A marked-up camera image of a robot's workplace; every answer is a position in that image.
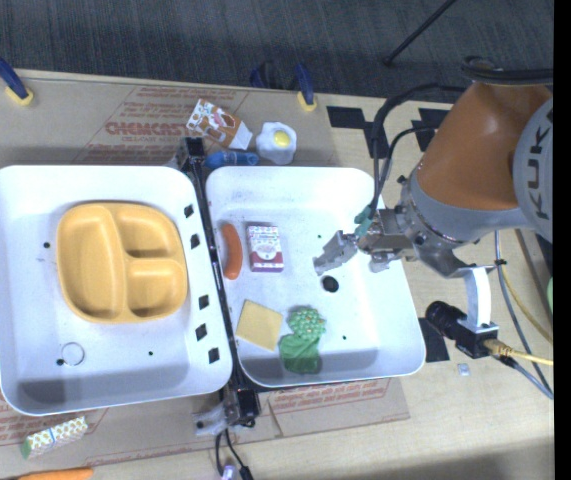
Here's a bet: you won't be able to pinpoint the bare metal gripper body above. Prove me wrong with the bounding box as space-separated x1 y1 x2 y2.
357 206 467 276

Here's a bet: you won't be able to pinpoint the yellow divided plate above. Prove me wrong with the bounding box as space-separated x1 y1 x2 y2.
55 198 190 326

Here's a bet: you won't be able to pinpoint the green lettuce leaf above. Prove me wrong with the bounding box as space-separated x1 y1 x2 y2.
277 333 324 376

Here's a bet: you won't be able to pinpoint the green grapes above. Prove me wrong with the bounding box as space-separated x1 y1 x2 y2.
286 305 328 342

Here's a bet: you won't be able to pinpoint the white fried egg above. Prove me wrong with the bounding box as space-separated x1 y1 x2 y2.
255 120 299 166

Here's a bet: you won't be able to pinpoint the orange sausage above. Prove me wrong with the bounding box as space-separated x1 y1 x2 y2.
219 221 244 282

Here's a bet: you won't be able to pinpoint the black cylinder on white bracket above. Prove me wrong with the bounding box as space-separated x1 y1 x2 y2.
424 264 501 360

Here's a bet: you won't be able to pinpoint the black block with thin wires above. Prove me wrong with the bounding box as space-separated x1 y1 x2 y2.
183 136 207 170
233 388 262 427

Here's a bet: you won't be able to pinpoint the brown cardboard board red print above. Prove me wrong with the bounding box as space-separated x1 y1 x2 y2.
0 67 412 480

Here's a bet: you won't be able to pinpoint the yellow cheese slice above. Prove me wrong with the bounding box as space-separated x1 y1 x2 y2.
234 298 285 354

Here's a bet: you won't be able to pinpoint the orange carrot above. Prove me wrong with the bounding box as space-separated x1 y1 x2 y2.
16 465 96 480

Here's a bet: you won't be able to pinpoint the white plastic tray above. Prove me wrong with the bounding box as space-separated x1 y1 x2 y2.
204 164 427 390
0 163 234 418

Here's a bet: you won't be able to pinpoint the red and white carton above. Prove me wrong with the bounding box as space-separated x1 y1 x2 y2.
245 223 287 274

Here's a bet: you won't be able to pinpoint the orange and white carton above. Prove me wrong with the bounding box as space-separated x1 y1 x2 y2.
185 98 254 151

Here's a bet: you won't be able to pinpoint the thin black rod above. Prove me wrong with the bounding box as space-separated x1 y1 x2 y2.
188 140 247 419

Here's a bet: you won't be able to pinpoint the clear plastic ring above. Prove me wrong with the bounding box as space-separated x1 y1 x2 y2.
60 341 87 368

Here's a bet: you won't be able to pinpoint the blue bottle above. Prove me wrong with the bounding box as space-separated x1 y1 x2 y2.
203 149 260 171

